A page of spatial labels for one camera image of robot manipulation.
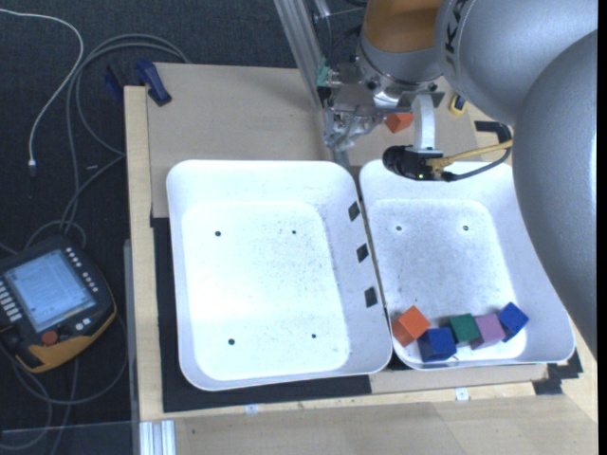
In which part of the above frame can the green cube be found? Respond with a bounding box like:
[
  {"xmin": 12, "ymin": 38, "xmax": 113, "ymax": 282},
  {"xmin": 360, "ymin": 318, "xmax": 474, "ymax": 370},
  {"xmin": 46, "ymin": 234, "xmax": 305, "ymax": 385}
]
[{"xmin": 444, "ymin": 313, "xmax": 481, "ymax": 344}]

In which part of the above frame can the orange cube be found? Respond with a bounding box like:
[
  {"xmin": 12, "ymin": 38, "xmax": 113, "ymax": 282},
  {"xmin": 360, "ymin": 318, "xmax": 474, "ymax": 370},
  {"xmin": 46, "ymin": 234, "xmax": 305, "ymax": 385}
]
[
  {"xmin": 391, "ymin": 304, "xmax": 432, "ymax": 348},
  {"xmin": 384, "ymin": 111, "xmax": 415, "ymax": 135}
]

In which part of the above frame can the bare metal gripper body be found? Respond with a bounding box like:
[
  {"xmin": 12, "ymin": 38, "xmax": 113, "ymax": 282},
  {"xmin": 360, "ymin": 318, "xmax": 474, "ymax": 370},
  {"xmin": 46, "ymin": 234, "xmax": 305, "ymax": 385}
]
[{"xmin": 325, "ymin": 60, "xmax": 432, "ymax": 119}]

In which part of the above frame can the black cylinder on white bracket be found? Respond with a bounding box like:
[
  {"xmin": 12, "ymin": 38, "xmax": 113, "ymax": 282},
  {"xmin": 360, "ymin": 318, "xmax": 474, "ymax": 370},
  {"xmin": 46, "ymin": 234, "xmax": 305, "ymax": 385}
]
[{"xmin": 382, "ymin": 92, "xmax": 446, "ymax": 180}]

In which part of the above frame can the pink cube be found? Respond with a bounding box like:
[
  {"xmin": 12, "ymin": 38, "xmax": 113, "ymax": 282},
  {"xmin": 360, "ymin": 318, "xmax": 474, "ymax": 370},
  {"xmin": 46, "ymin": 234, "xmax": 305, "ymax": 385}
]
[{"xmin": 469, "ymin": 313, "xmax": 507, "ymax": 351}]

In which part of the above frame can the blue cube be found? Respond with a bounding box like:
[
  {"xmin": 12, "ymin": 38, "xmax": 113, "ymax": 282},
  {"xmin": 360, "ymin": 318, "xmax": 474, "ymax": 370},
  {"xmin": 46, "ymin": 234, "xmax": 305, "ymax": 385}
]
[
  {"xmin": 416, "ymin": 327, "xmax": 458, "ymax": 364},
  {"xmin": 497, "ymin": 300, "xmax": 530, "ymax": 343}
]

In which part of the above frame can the white plastic tray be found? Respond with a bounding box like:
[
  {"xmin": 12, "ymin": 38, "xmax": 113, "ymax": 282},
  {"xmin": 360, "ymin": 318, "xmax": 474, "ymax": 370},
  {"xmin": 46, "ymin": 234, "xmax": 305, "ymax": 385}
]
[
  {"xmin": 165, "ymin": 158, "xmax": 395, "ymax": 392},
  {"xmin": 358, "ymin": 158, "xmax": 578, "ymax": 372}
]

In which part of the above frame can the pale brown flat board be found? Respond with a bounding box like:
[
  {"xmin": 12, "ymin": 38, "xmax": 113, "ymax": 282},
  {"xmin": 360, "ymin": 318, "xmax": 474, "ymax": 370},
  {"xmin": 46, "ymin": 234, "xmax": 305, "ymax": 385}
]
[{"xmin": 145, "ymin": 62, "xmax": 549, "ymax": 395}]

